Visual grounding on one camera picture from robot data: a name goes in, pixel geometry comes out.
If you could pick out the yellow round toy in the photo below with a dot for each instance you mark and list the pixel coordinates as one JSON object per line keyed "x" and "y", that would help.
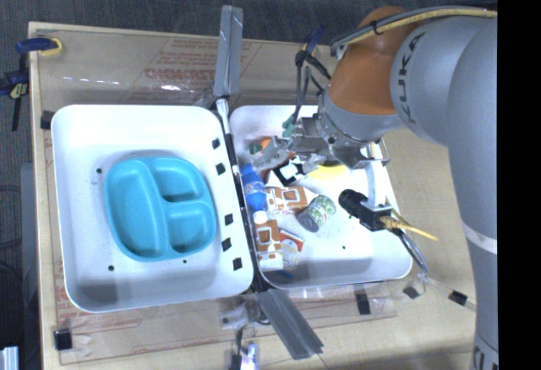
{"x": 327, "y": 172}

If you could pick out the green can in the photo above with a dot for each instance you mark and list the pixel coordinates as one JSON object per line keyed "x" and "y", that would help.
{"x": 317, "y": 213}

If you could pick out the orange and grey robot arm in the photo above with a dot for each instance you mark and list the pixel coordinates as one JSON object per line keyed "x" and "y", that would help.
{"x": 444, "y": 77}

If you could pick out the blue divided plate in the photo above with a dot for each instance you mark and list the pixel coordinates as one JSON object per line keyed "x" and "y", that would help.
{"x": 139, "y": 208}

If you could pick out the white plastic tray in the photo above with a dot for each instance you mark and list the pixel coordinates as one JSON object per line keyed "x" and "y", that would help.
{"x": 84, "y": 191}
{"x": 351, "y": 258}

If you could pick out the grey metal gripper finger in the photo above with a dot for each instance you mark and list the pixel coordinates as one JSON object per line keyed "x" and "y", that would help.
{"x": 313, "y": 162}
{"x": 274, "y": 150}

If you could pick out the orange carrot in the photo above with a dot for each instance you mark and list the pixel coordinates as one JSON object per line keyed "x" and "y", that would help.
{"x": 260, "y": 145}

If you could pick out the clear plastic bottle blue label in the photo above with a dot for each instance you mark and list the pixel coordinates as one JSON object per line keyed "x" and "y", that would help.
{"x": 255, "y": 193}

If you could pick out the red and white packet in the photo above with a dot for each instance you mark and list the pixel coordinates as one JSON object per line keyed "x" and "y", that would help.
{"x": 291, "y": 248}

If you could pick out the black and white packet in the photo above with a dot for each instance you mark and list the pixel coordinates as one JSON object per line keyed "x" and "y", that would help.
{"x": 287, "y": 170}

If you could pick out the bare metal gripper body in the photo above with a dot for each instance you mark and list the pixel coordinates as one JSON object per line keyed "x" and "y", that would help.
{"x": 315, "y": 140}

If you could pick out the black cylinder on white bracket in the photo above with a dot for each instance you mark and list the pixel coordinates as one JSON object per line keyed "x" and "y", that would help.
{"x": 363, "y": 205}

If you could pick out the brown and white carton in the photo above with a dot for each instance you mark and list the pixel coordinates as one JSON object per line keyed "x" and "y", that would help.
{"x": 289, "y": 196}
{"x": 267, "y": 239}

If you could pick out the brown cardboard board red print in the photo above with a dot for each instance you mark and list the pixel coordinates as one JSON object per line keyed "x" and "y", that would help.
{"x": 127, "y": 64}

